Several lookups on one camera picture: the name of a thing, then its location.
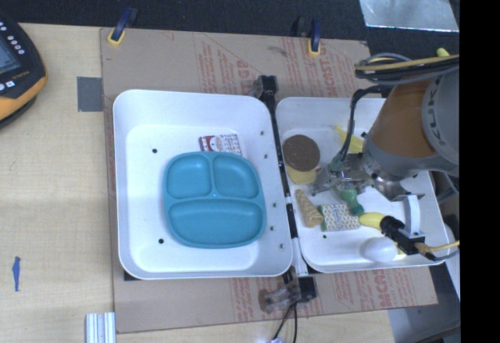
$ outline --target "light wood surface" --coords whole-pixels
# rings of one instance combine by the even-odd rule
[[[21,26],[45,61],[48,83],[25,114],[0,129],[0,341],[83,342],[85,315],[113,311],[104,119],[77,108],[77,78],[101,76],[99,28]],[[279,323],[121,334],[116,341],[268,342]],[[291,341],[293,318],[281,336]],[[378,311],[299,318],[300,341],[394,338],[388,313]]]

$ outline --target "brown lid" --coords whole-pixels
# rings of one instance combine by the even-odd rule
[[[303,134],[291,136],[283,143],[284,161],[297,171],[314,169],[320,161],[320,148]]]

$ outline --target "black device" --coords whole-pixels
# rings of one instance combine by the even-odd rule
[[[46,83],[45,65],[34,43],[0,10],[0,128],[31,107]]]

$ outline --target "brown cardboard sheet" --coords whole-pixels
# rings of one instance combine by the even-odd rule
[[[112,273],[118,333],[279,319],[261,310],[259,294],[283,286],[282,277],[131,280],[118,257],[113,102],[139,88],[246,95],[259,75],[275,75],[277,99],[350,97],[366,84],[353,64],[370,55],[361,41],[323,39],[321,53],[307,38],[127,29],[108,44],[101,30],[105,137],[108,159]],[[315,274],[318,297],[299,316],[318,316],[437,303],[427,267]]]

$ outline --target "blue pen mark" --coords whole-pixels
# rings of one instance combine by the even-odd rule
[[[20,261],[21,259],[16,256],[16,258],[14,259],[14,265],[12,266],[12,273],[14,274],[14,284],[16,285],[16,291],[19,291],[19,274],[21,272]]]

